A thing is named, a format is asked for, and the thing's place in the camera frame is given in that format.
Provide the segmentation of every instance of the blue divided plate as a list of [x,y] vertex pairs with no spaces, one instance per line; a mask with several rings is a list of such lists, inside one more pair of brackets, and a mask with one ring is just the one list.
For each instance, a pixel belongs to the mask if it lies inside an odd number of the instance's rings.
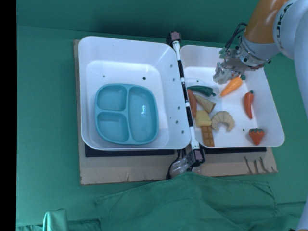
[[102,86],[95,96],[95,125],[106,141],[147,144],[158,134],[158,112],[154,95],[131,84]]

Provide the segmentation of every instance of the green fabric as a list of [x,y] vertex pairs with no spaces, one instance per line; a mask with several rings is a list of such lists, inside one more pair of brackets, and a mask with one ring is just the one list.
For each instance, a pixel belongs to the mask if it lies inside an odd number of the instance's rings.
[[104,231],[288,231],[298,218],[279,215],[267,183],[187,172],[97,199]]

